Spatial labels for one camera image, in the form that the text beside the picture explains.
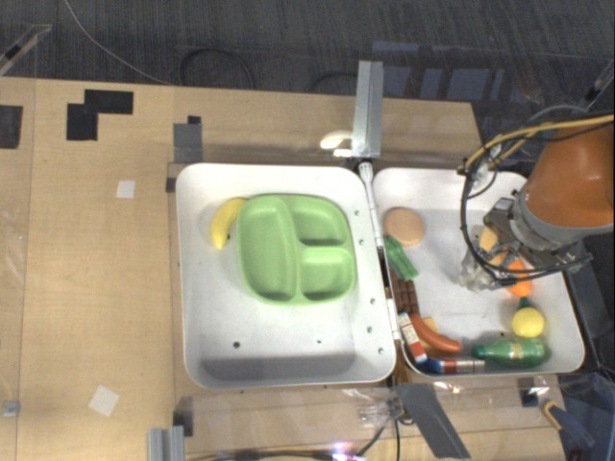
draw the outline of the yellow cable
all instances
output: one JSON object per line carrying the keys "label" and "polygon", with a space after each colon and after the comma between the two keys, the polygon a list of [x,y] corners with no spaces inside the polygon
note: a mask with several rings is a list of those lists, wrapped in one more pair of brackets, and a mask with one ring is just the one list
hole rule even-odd
{"label": "yellow cable", "polygon": [[[579,120],[571,120],[571,121],[562,121],[559,123],[542,123],[540,125],[537,125],[535,127],[529,127],[529,128],[523,128],[521,130],[516,130],[514,132],[511,133],[505,133],[501,136],[498,136],[497,138],[494,138],[493,140],[487,142],[483,147],[481,147],[480,149],[478,149],[476,152],[474,152],[469,158],[468,160],[465,162],[465,167],[469,167],[470,165],[472,165],[477,158],[479,158],[480,156],[482,156],[482,154],[489,150],[490,148],[506,142],[512,138],[517,138],[519,136],[525,136],[526,138],[532,138],[533,136],[535,136],[537,133],[540,132],[544,132],[545,130],[553,130],[553,129],[562,129],[562,128],[573,128],[573,127],[579,127],[579,126],[591,126],[591,125],[599,125],[601,123],[607,123],[609,121],[613,121],[614,115],[613,114],[607,114],[605,116],[598,116],[595,118],[585,118],[585,119],[579,119]],[[518,150],[521,145],[519,145],[519,142],[517,144],[515,144],[513,147],[511,147],[511,149],[515,149]],[[504,154],[508,157],[509,155],[512,154],[512,152],[510,152],[509,149],[508,151],[506,151]]]}

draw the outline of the yellow banana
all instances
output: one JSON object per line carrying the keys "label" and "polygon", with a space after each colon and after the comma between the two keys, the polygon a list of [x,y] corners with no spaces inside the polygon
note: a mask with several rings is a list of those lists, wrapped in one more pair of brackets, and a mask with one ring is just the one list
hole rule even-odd
{"label": "yellow banana", "polygon": [[221,250],[226,245],[229,238],[229,229],[246,202],[245,198],[231,198],[224,202],[213,214],[209,226],[209,238],[216,249]]}

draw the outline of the green plate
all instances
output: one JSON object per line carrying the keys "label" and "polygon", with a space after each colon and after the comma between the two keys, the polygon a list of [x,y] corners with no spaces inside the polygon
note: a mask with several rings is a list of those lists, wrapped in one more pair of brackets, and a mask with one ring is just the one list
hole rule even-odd
{"label": "green plate", "polygon": [[341,299],[357,280],[348,221],[323,198],[250,199],[237,217],[237,248],[245,286],[270,303]]}

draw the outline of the table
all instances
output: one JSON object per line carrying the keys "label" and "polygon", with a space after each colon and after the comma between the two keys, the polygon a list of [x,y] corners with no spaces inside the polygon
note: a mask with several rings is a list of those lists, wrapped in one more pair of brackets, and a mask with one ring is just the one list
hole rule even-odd
{"label": "table", "polygon": [[[86,88],[132,91],[134,113],[100,114],[98,141],[67,141],[66,105],[82,103]],[[176,353],[174,360],[165,191],[173,124],[201,117],[205,160],[335,163],[319,141],[352,128],[354,98],[3,78],[0,104],[23,106],[22,131],[34,134],[0,151],[8,180],[0,201],[29,206],[19,222],[28,234],[23,321],[0,329],[0,371],[18,384],[21,412],[0,418],[0,459],[145,459],[147,430],[171,425],[178,397],[213,394],[184,381]],[[382,165],[454,168],[478,142],[467,104],[384,101]],[[31,177],[16,175],[30,172],[27,162]],[[133,198],[117,198],[122,181],[135,182]],[[19,315],[20,305],[10,312]],[[555,379],[544,380],[556,395]],[[510,379],[461,384],[485,401],[495,396],[483,388],[494,395],[514,388]],[[88,408],[100,385],[119,395],[108,417]],[[474,459],[563,457],[555,430],[514,395],[479,416],[451,405]],[[402,436],[403,459],[432,459],[415,426]],[[387,431],[370,460],[394,451]]]}

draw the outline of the white square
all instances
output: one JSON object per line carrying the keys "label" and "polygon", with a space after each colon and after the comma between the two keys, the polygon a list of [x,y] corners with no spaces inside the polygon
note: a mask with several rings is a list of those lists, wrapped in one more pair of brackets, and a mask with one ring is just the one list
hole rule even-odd
{"label": "white square", "polygon": [[119,395],[111,389],[105,386],[98,386],[88,406],[95,412],[105,417],[110,417],[118,400]]}
{"label": "white square", "polygon": [[120,181],[117,185],[117,198],[134,198],[136,181]]}

